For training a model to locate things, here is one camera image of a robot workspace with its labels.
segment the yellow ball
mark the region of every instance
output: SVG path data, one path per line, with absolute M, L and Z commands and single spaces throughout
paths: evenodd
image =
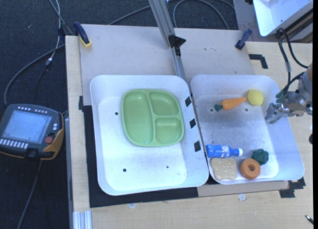
M 247 99 L 252 105 L 262 105 L 264 96 L 257 89 L 250 89 L 247 93 Z

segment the green plate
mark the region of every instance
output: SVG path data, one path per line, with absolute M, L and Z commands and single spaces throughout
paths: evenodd
M 121 103 L 126 137 L 143 147 L 169 146 L 184 135 L 179 102 L 168 92 L 157 89 L 128 91 Z

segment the dark carpet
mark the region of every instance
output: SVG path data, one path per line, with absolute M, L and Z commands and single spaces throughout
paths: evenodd
M 187 0 L 175 10 L 178 27 L 238 29 L 235 11 L 219 0 Z M 224 0 L 233 5 L 233 0 Z M 72 32 L 73 23 L 109 24 L 148 5 L 148 0 L 58 0 L 61 16 Z M 172 15 L 178 1 L 167 5 Z M 48 0 L 0 0 L 0 116 L 5 111 L 4 91 L 24 66 L 54 49 L 58 17 Z M 116 25 L 156 26 L 150 9 Z M 7 103 L 37 104 L 64 112 L 68 109 L 65 49 L 58 50 L 51 64 L 48 57 L 25 69 L 12 83 Z M 37 174 L 38 161 L 0 153 L 0 228 L 17 228 Z M 54 160 L 43 161 L 22 229 L 67 229 L 69 227 L 67 163 L 65 144 Z

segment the wooden table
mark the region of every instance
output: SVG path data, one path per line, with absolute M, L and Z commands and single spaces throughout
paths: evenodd
M 291 61 L 292 76 L 303 72 L 288 52 Z M 298 60 L 309 65 L 313 60 L 312 44 L 293 44 Z M 265 57 L 268 69 L 263 69 L 259 60 L 251 60 L 256 75 L 267 75 L 274 79 L 279 88 L 287 82 L 285 64 L 277 43 L 246 42 L 249 54 L 260 54 Z M 302 228 L 310 229 L 313 225 L 305 218 L 313 218 L 313 146 L 309 143 L 312 133 L 312 116 L 289 118 L 290 124 L 301 153 L 306 185 L 295 190 L 294 198 L 281 198 L 278 185 L 260 184 L 239 196 L 240 190 L 229 194 L 224 185 L 211 194 L 204 187 L 199 198 L 171 200 L 164 202 L 137 203 L 135 206 L 115 205 L 101 208 L 90 208 L 88 194 L 88 176 L 86 164 L 85 135 L 83 113 L 79 110 L 79 96 L 82 95 L 81 65 L 79 41 L 76 36 L 66 37 L 67 77 L 70 121 L 70 148 L 68 161 L 71 167 L 72 186 L 71 203 L 73 217 L 86 212 L 92 228 L 107 229 L 161 229 L 161 228 Z

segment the button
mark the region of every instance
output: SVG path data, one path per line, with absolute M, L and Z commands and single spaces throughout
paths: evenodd
M 52 136 L 47 136 L 44 141 L 47 144 L 51 144 L 53 142 L 53 137 Z

